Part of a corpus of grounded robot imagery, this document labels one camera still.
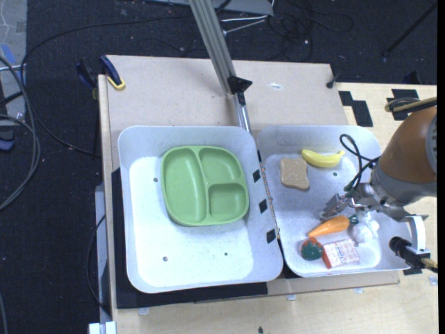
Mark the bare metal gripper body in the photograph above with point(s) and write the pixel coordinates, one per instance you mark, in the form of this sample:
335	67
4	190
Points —
377	200

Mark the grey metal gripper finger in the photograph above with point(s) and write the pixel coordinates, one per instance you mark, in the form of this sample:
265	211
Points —
336	200
327	213

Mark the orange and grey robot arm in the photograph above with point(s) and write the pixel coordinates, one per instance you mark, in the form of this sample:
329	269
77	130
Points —
406	151

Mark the orange carrot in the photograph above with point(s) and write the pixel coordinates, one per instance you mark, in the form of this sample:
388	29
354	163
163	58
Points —
330	226

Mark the white plastic tray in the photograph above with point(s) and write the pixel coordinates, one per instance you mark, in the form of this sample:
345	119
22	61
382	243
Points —
194	249
313	204

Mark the white lumpy toy food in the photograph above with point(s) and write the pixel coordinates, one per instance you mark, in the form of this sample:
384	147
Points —
362	233

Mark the green and orange toy fruit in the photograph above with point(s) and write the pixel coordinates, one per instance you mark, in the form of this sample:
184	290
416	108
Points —
311	250

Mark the red and white carton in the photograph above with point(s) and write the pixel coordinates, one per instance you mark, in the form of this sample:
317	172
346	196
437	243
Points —
342	254

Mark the yellow banana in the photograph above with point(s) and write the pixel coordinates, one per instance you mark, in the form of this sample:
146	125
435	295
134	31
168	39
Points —
321	159

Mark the tan bread slice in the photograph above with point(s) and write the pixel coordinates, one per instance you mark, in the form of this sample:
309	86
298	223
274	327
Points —
294	173

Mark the thin black and white rod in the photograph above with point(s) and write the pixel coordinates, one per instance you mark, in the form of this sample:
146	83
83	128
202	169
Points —
268	193

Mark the green divided plate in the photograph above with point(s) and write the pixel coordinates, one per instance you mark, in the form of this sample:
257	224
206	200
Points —
205	184

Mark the brown cardboard board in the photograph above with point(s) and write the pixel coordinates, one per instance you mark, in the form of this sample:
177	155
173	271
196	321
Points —
174	92

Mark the black cylinder on white bracket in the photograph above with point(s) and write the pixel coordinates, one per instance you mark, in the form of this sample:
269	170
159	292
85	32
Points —
406	250

